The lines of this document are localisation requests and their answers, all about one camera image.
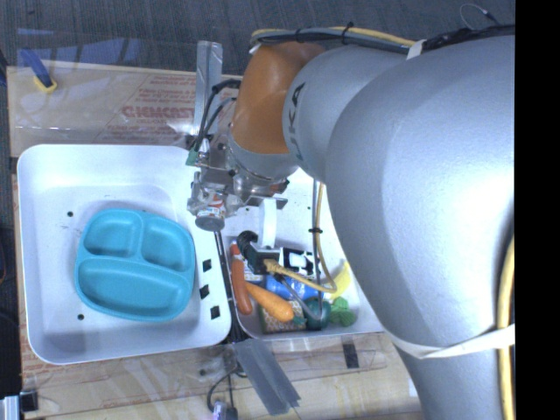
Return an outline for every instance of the blue divided plate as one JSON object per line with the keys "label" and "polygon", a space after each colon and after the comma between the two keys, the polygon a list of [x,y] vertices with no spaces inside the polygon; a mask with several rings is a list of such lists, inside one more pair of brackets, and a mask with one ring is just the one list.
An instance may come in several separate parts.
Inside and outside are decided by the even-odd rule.
{"label": "blue divided plate", "polygon": [[90,308],[120,318],[163,322],[193,292],[191,235],[177,222],[140,210],[95,214],[80,238],[75,287]]}

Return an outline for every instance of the black cable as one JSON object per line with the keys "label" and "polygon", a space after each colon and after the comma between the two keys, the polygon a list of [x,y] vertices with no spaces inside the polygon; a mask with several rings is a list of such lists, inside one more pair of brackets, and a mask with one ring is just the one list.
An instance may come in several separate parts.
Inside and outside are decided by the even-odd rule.
{"label": "black cable", "polygon": [[486,12],[484,12],[483,14],[484,14],[484,17],[487,18],[488,20],[492,20],[495,24],[501,25],[501,23],[498,22],[498,20],[496,19],[496,17],[494,17],[494,16],[490,13],[489,10],[486,11]]}
{"label": "black cable", "polygon": [[406,54],[408,52],[408,47],[398,45],[394,42],[387,42],[380,38],[365,36],[354,36],[350,35],[351,32],[344,30],[342,32],[330,33],[330,32],[305,32],[297,30],[296,32],[286,32],[282,34],[266,34],[258,36],[253,40],[254,43],[264,44],[264,45],[276,45],[283,42],[289,42],[295,40],[297,42],[328,42],[328,41],[339,41],[343,42],[344,45],[355,45],[364,46],[366,48],[375,48],[378,50],[384,50],[393,53]]}
{"label": "black cable", "polygon": [[235,101],[237,100],[237,98],[232,98],[229,101],[224,101],[220,104],[220,106],[218,106],[216,108],[216,110],[213,112],[212,116],[210,117],[210,120],[208,120],[208,124],[204,129],[204,132],[199,132],[199,135],[202,134],[203,138],[206,137],[208,135],[208,132],[210,131],[210,129],[212,128],[212,125],[214,124],[214,120],[218,117],[218,115],[220,114],[220,112],[231,102],[231,101]]}
{"label": "black cable", "polygon": [[515,25],[496,25],[489,26],[484,30],[471,30],[470,28],[461,28],[457,31],[447,32],[440,34],[435,38],[425,40],[422,45],[422,50],[428,52],[430,50],[437,50],[443,46],[450,46],[460,44],[469,40],[492,38],[495,36],[512,36],[515,35]]}
{"label": "black cable", "polygon": [[354,22],[348,22],[348,24],[346,25],[346,28],[344,29],[344,31],[342,32],[342,34],[340,35],[342,37],[342,40],[340,42],[342,42],[343,46],[347,46],[347,40],[345,39],[345,36],[347,35],[347,31],[352,28],[354,26]]}
{"label": "black cable", "polygon": [[242,83],[241,80],[236,80],[236,79],[232,78],[232,79],[229,79],[229,80],[223,80],[222,82],[216,84],[215,86],[212,86],[212,92],[211,92],[210,96],[208,97],[208,101],[206,102],[206,106],[204,107],[204,112],[202,114],[202,120],[200,121],[199,135],[197,136],[197,139],[194,142],[194,145],[192,146],[195,151],[200,150],[200,146],[202,145],[202,141],[204,140],[204,137],[206,136],[207,131],[209,130],[209,127],[207,128],[207,126],[206,126],[207,118],[208,118],[208,112],[210,111],[210,106],[212,105],[212,102],[214,101],[214,98],[216,97],[216,95],[219,92],[221,92],[224,88],[239,88],[241,83]]}
{"label": "black cable", "polygon": [[321,314],[323,313],[322,310],[323,308],[321,308],[321,310],[319,311],[319,313],[314,313],[311,308],[309,306],[307,306],[307,303],[304,302],[304,300],[299,296],[298,292],[296,290],[294,290],[290,284],[286,281],[285,276],[283,275],[279,275],[279,274],[274,274],[273,275],[274,279],[279,282],[280,284],[283,285],[283,287],[291,294],[291,296],[293,297],[294,300],[296,300],[299,305],[301,306],[302,310],[305,311],[305,313],[312,318],[313,320],[320,322],[322,320],[322,316]]}
{"label": "black cable", "polygon": [[212,394],[214,393],[214,391],[216,390],[216,388],[220,385],[221,382],[223,382],[226,378],[229,379],[229,396],[231,398],[231,403],[232,403],[232,408],[234,407],[233,403],[234,403],[234,392],[233,389],[231,387],[231,375],[239,372],[239,368],[235,367],[233,370],[231,370],[230,372],[227,372],[225,375],[223,375],[211,388],[210,390],[208,390],[208,394],[206,395],[206,406],[208,407],[208,409],[210,410],[210,412],[214,412],[214,406],[212,405]]}

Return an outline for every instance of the orange carrot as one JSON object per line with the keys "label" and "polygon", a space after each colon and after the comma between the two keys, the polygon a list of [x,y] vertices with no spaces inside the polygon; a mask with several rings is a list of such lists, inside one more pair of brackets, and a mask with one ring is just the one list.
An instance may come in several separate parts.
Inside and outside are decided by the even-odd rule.
{"label": "orange carrot", "polygon": [[249,294],[245,287],[245,265],[241,260],[235,257],[231,264],[231,284],[234,288],[237,311],[246,316],[249,315],[253,312],[253,305],[249,300]]}
{"label": "orange carrot", "polygon": [[245,282],[247,292],[270,316],[280,322],[290,322],[294,319],[294,311],[287,300],[277,296],[274,292],[265,290],[256,284]]}

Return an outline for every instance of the yellow cable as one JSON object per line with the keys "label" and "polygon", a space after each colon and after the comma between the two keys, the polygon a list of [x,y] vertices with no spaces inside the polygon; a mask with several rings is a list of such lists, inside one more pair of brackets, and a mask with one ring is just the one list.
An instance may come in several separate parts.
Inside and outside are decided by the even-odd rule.
{"label": "yellow cable", "polygon": [[[346,27],[345,26],[333,26],[328,28],[329,30],[337,30],[340,31],[340,33],[342,33]],[[261,30],[257,30],[254,31],[253,34],[251,35],[251,38],[255,37],[255,36],[259,36],[261,34],[265,34],[265,33],[269,33],[269,32],[285,32],[286,30],[279,30],[276,28],[265,28],[265,29],[261,29]],[[366,28],[349,28],[346,32],[355,32],[356,34],[361,34],[362,36],[369,36],[370,38],[375,38],[375,39],[381,39],[381,40],[387,40],[388,42],[393,42],[395,44],[399,44],[402,46],[413,46],[416,41],[415,40],[410,40],[407,38],[401,38],[398,36],[395,36],[393,34],[389,34],[386,32],[382,32],[382,31],[377,31],[377,30],[369,30]]]}
{"label": "yellow cable", "polygon": [[325,273],[326,280],[331,285],[331,287],[328,288],[326,286],[316,284],[308,280],[304,276],[300,276],[297,272],[292,272],[291,270],[286,269],[284,266],[281,266],[280,263],[278,263],[276,260],[271,260],[271,259],[264,260],[264,265],[266,266],[268,272],[282,274],[284,276],[291,277],[294,280],[298,280],[302,284],[306,284],[307,286],[310,286],[311,288],[317,291],[334,294],[338,290],[338,288],[333,278],[331,277],[331,273],[329,272],[329,269],[326,267],[325,258],[323,256],[323,249],[321,248],[321,240],[320,240],[320,233],[319,233],[319,220],[320,220],[321,206],[322,206],[321,201],[323,200],[324,189],[325,189],[325,185],[323,183],[320,183],[318,188],[318,195],[317,195],[317,206],[315,207],[315,225],[313,226],[315,232],[313,234],[315,235],[315,241],[317,243],[318,258],[321,261],[321,266],[323,267],[323,272]]}
{"label": "yellow cable", "polygon": [[306,284],[307,286],[310,286],[311,288],[313,288],[314,290],[317,290],[317,291],[328,292],[330,294],[333,294],[334,292],[336,292],[336,284],[334,285],[334,288],[327,288],[326,286],[321,286],[320,284],[316,284],[316,283],[312,282],[311,280],[308,280],[304,276],[299,275],[297,272],[293,272],[289,269],[286,269],[284,266],[281,266],[280,263],[278,263],[276,260],[272,260],[271,258],[267,258],[263,262],[264,262],[264,265],[266,266],[266,270],[268,272],[273,272],[273,273],[276,273],[276,274],[282,274],[283,276],[293,278],[294,280],[298,280],[302,284]]}
{"label": "yellow cable", "polygon": [[[346,29],[346,27],[345,26],[334,26],[333,29],[344,31]],[[349,32],[355,32],[356,34],[362,34],[364,36],[369,36],[370,38],[387,40],[389,42],[394,42],[396,44],[400,44],[400,45],[403,45],[403,46],[413,46],[416,43],[415,40],[410,40],[410,39],[407,39],[407,38],[400,38],[400,37],[395,36],[393,34],[388,34],[386,32],[377,31],[377,30],[369,30],[369,29],[366,29],[366,28],[350,28],[348,31]]]}
{"label": "yellow cable", "polygon": [[325,272],[325,276],[328,283],[336,290],[336,283],[331,277],[331,273],[329,272],[329,269],[326,266],[325,257],[323,256],[323,248],[321,248],[321,233],[319,232],[319,222],[321,218],[321,206],[322,206],[324,189],[325,189],[325,184],[321,182],[318,186],[317,207],[315,210],[315,226],[314,226],[315,232],[313,234],[315,235],[315,242],[317,243],[318,259],[321,261],[323,272]]}
{"label": "yellow cable", "polygon": [[[497,328],[509,326],[511,317],[511,295],[514,286],[515,276],[515,238],[512,237],[507,247],[506,259],[500,277],[500,294],[498,295]],[[500,392],[501,405],[504,419],[513,420],[514,410],[514,390],[511,375],[511,356],[510,347],[501,348],[498,351],[500,366]]]}

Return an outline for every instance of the white sink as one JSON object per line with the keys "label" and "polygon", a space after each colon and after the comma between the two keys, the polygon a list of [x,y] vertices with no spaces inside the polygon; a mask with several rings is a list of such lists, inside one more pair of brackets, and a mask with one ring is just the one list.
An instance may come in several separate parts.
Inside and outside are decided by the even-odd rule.
{"label": "white sink", "polygon": [[[186,210],[196,168],[173,146],[38,145],[17,164],[29,342],[52,364],[72,364],[206,347],[229,332],[228,308],[214,234]],[[191,300],[175,319],[138,322],[95,311],[74,288],[82,229],[112,207],[172,219],[192,235],[197,269]],[[201,297],[200,288],[209,293]]]}

